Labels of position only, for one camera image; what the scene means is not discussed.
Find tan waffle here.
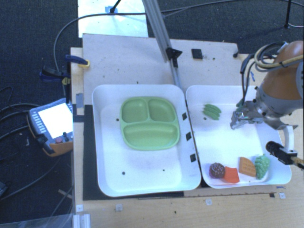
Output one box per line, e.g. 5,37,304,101
238,156,257,178

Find brown round biscuit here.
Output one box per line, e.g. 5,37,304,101
209,162,226,179

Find black cylinder on white bracket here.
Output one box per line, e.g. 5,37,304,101
265,125,299,166

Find green divided plate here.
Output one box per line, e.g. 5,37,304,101
119,96,181,151

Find white plastic tray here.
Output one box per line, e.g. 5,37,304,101
185,85,293,190
91,84,202,198

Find green pea pods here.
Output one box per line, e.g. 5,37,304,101
202,103,222,121

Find pale wood board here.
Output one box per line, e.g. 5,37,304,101
82,33,278,200

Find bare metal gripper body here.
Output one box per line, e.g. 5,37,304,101
240,85,269,125

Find green grapes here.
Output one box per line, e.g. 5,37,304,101
254,154,271,180

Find orange wedge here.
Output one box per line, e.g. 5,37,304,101
221,166,240,184

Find black block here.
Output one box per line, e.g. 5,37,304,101
191,48,203,60

